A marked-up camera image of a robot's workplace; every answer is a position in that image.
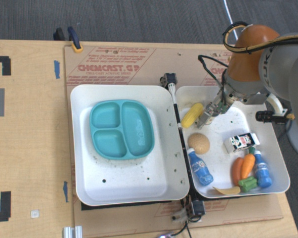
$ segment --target white cable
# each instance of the white cable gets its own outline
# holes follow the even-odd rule
[[[228,10],[228,6],[227,6],[227,3],[226,3],[226,0],[223,0],[223,1],[224,1],[224,5],[225,5],[225,8],[226,8],[227,15],[228,15],[228,17],[229,17],[229,21],[230,21],[231,24],[233,24],[232,18],[231,18],[231,16],[230,16],[230,12],[229,12],[229,10]],[[237,33],[236,33],[235,30],[233,30],[233,32],[234,32],[235,38],[236,38],[236,40],[237,40]]]
[[[177,104],[177,99],[175,98],[175,84],[174,83],[168,84],[168,89],[172,96],[173,104]]]
[[[284,114],[287,112],[287,109],[283,108],[282,103],[275,94],[271,93],[268,95],[266,101],[274,108],[275,116],[284,116]]]

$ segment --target white tray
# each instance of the white tray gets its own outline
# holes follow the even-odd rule
[[[176,98],[182,119],[191,106],[200,102],[204,107],[214,99],[218,87],[211,86],[183,86],[176,91]],[[241,197],[248,195],[259,195],[269,193],[285,192],[290,186],[290,179],[287,168],[280,151],[273,127],[270,123],[258,122],[255,119],[257,111],[266,110],[265,105],[244,105],[235,102],[224,115],[216,117],[210,125],[205,125],[198,129],[192,125],[183,129],[183,135],[187,144],[188,137],[199,132],[208,137],[210,149],[207,153],[198,155],[209,168],[214,177],[214,181],[208,186],[202,186],[193,174],[194,186],[196,190],[206,198]],[[253,132],[257,135],[260,145],[256,146],[261,151],[264,161],[268,164],[273,184],[268,188],[256,188],[247,193],[236,195],[219,194],[213,187],[230,188],[233,187],[231,178],[231,167],[236,157],[243,157],[247,150],[229,154],[223,142],[229,137]]]
[[[92,143],[89,113],[101,101],[128,99],[149,111],[155,145],[146,157],[109,160]],[[189,180],[170,93],[161,86],[80,85],[71,92],[76,192],[90,206],[184,198]]]

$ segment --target orange carrot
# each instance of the orange carrot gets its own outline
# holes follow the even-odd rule
[[[246,179],[255,165],[255,156],[252,153],[248,153],[244,157],[244,161],[240,170],[241,179]]]
[[[232,179],[235,186],[238,186],[238,181],[241,180],[240,178],[240,171],[242,164],[244,162],[244,159],[241,157],[238,157],[232,166]]]

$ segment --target brown egg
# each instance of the brown egg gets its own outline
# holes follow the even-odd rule
[[[188,144],[190,148],[194,148],[197,154],[205,154],[210,149],[209,139],[201,133],[194,133],[189,136]]]

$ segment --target blue bottle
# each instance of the blue bottle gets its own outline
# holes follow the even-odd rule
[[[200,183],[203,186],[206,186],[213,182],[213,176],[210,174],[207,165],[195,154],[193,148],[188,149],[188,154],[190,157],[192,171],[197,175]]]
[[[269,175],[267,164],[263,162],[261,152],[256,150],[255,156],[255,175],[257,177],[258,186],[267,188],[272,185],[272,179]]]

